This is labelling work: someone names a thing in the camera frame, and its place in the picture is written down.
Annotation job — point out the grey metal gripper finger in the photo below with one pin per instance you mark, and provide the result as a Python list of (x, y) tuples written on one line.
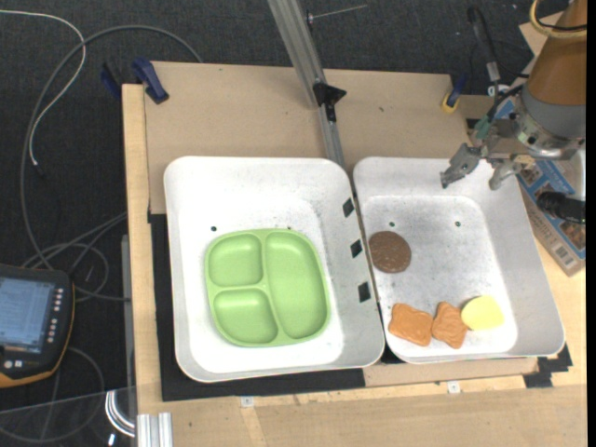
[(503, 170), (461, 163)]

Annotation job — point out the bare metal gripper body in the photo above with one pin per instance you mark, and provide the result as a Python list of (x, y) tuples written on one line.
[(535, 140)]

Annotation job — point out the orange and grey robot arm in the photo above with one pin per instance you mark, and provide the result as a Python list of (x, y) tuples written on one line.
[(556, 63)]

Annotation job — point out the blue printed carton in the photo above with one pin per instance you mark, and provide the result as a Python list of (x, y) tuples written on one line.
[(551, 177)]

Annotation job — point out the white plastic tray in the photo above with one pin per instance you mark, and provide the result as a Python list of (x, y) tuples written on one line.
[(195, 193), (447, 259)]

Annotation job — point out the brown round biscuit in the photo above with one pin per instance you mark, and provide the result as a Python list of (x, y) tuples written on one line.
[(390, 252)]

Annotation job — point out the yellow round toy food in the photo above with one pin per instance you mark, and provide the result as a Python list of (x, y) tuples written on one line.
[(484, 314)]

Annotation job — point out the green divided plate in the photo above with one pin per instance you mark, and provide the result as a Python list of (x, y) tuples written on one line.
[(293, 277)]

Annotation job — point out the brown cardboard board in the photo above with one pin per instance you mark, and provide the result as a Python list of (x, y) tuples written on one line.
[(242, 119)]

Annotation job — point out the black cylinder on white bracket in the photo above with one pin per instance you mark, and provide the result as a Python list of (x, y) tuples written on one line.
[(561, 207)]

